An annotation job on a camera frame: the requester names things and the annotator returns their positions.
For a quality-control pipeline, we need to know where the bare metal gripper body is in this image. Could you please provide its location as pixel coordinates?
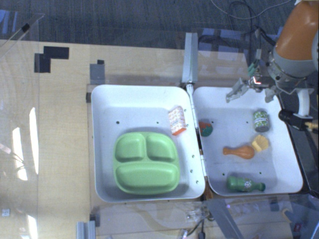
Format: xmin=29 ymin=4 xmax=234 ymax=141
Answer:
xmin=248 ymin=74 xmax=282 ymax=93

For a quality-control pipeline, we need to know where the green can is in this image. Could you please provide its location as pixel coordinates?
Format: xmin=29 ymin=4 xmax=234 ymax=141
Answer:
xmin=252 ymin=110 xmax=270 ymax=132

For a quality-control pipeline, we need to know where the white plastic tray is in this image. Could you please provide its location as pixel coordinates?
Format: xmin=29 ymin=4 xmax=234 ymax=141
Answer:
xmin=193 ymin=86 xmax=305 ymax=197
xmin=91 ymin=84 xmax=206 ymax=204

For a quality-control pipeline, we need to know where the yellow ridged toy food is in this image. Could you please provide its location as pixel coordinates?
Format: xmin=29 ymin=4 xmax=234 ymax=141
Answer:
xmin=251 ymin=134 xmax=270 ymax=152

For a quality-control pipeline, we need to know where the red and green round toy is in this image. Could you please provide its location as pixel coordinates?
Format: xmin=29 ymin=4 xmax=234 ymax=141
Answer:
xmin=198 ymin=119 xmax=213 ymax=137

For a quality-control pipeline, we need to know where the orange toy chicken drumstick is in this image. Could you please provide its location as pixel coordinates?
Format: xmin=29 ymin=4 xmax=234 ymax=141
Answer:
xmin=222 ymin=144 xmax=256 ymax=160

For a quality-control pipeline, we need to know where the orange and white carton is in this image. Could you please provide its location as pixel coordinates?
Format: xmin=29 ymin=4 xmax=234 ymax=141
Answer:
xmin=167 ymin=106 xmax=188 ymax=136

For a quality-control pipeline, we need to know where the green bottle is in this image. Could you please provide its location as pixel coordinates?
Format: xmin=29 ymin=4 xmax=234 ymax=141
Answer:
xmin=226 ymin=175 xmax=267 ymax=193

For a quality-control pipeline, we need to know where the green divided plate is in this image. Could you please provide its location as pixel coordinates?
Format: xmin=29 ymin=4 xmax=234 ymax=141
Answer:
xmin=112 ymin=131 xmax=181 ymax=195

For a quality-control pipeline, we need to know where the black cylinder on white bracket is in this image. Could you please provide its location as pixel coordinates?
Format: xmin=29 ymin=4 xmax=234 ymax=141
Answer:
xmin=278 ymin=88 xmax=314 ymax=131

